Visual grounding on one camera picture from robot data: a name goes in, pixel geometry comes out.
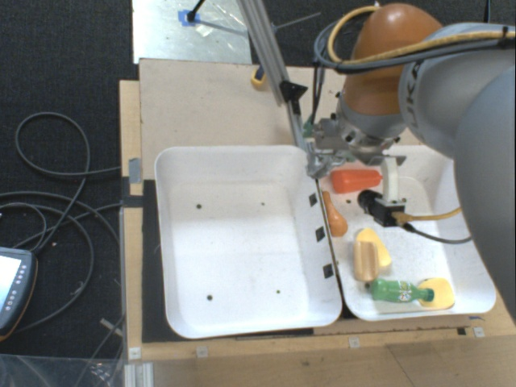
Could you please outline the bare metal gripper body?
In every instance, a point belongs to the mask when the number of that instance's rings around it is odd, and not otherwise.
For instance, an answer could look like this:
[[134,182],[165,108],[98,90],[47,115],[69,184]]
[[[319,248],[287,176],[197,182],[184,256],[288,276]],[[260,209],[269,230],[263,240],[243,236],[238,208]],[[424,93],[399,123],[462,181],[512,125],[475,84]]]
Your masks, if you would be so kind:
[[336,151],[349,151],[352,160],[362,164],[381,164],[385,151],[393,146],[403,132],[400,118],[366,117],[359,125],[345,117],[320,119],[312,129],[309,151],[323,156]]

